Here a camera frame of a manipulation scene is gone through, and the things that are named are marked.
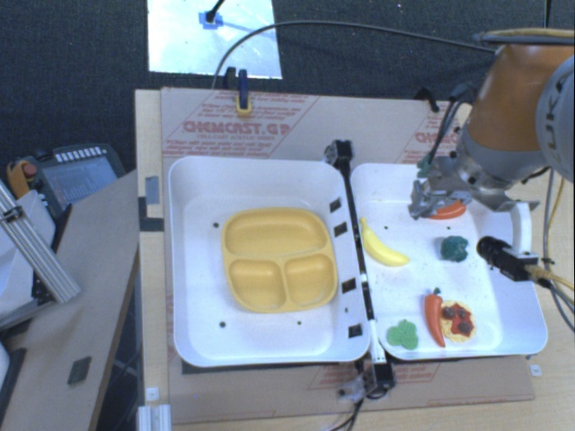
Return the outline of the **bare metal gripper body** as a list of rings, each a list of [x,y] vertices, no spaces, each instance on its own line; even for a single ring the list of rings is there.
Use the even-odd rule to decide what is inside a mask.
[[[423,193],[428,199],[508,204],[511,198],[506,191],[510,186],[509,181],[490,175],[469,155],[458,154],[434,159],[423,182]]]

